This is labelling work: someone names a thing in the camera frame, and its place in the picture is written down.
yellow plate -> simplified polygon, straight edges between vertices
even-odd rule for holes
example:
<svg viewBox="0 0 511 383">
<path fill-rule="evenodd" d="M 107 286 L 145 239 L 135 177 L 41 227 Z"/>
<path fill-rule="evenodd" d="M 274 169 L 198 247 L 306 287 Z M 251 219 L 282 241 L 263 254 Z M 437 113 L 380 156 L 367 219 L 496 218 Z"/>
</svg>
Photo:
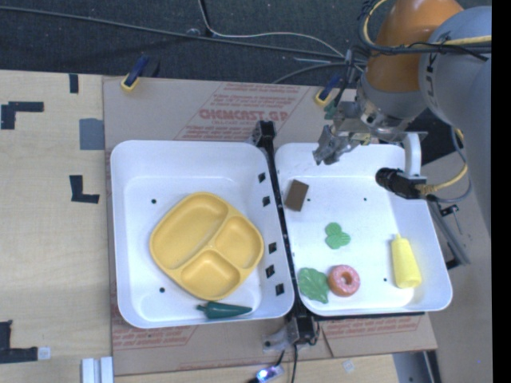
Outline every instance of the yellow plate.
<svg viewBox="0 0 511 383">
<path fill-rule="evenodd" d="M 263 257 L 263 237 L 231 204 L 207 192 L 182 199 L 157 224 L 151 256 L 187 292 L 208 301 L 231 294 Z"/>
</svg>

wooden surface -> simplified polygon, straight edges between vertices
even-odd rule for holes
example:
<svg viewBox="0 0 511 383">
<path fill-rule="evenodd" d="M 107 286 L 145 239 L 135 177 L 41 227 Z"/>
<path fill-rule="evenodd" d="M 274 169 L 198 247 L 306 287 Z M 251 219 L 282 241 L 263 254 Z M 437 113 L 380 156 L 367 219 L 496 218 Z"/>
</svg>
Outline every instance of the wooden surface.
<svg viewBox="0 0 511 383">
<path fill-rule="evenodd" d="M 49 360 L 0 365 L 1 382 L 80 381 L 86 357 L 111 356 L 105 153 L 80 150 L 79 121 L 102 120 L 101 76 L 0 71 L 0 104 L 43 101 L 0 130 L 0 322 L 13 320 L 13 348 L 48 346 Z M 98 204 L 71 201 L 82 175 Z M 275 383 L 289 381 L 292 364 Z M 134 377 L 119 382 L 243 382 L 260 366 Z M 299 361 L 295 381 L 397 383 L 391 355 Z"/>
</svg>

green clover-shaped toy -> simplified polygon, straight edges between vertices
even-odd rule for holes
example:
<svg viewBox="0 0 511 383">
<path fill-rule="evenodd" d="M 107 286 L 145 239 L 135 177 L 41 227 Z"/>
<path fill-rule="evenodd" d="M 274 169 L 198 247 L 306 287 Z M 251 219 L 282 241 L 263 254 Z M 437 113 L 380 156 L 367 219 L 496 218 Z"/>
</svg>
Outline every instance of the green clover-shaped toy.
<svg viewBox="0 0 511 383">
<path fill-rule="evenodd" d="M 329 223 L 325 228 L 325 232 L 327 233 L 325 242 L 332 250 L 337 250 L 351 241 L 350 235 L 343 232 L 343 229 L 337 223 Z"/>
</svg>

cardboard box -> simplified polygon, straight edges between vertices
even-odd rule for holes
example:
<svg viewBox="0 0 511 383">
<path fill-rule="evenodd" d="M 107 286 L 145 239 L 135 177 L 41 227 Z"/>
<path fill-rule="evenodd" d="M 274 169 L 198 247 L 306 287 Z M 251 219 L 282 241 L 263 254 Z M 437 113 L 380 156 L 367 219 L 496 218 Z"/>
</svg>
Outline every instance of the cardboard box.
<svg viewBox="0 0 511 383">
<path fill-rule="evenodd" d="M 117 308 L 109 158 L 125 140 L 248 141 L 258 120 L 274 121 L 275 148 L 316 142 L 328 123 L 314 102 L 320 88 L 142 78 L 133 92 L 126 93 L 121 79 L 103 81 L 115 374 L 274 363 L 279 353 L 264 352 L 264 337 L 279 331 L 284 318 L 150 330 L 135 328 L 122 318 Z M 343 99 L 352 100 L 354 94 L 348 90 Z M 437 347 L 427 314 L 347 318 L 320 325 L 319 340 L 300 348 L 300 360 Z M 285 359 L 292 359 L 292 353 Z"/>
</svg>

toy donut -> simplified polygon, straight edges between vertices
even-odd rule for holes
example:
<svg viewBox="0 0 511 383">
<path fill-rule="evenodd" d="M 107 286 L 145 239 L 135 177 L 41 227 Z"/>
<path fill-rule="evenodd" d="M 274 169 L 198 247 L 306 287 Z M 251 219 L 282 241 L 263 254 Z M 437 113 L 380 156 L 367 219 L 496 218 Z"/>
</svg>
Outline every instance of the toy donut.
<svg viewBox="0 0 511 383">
<path fill-rule="evenodd" d="M 328 275 L 328 286 L 340 297 L 353 295 L 360 287 L 358 272 L 349 265 L 333 267 Z"/>
</svg>

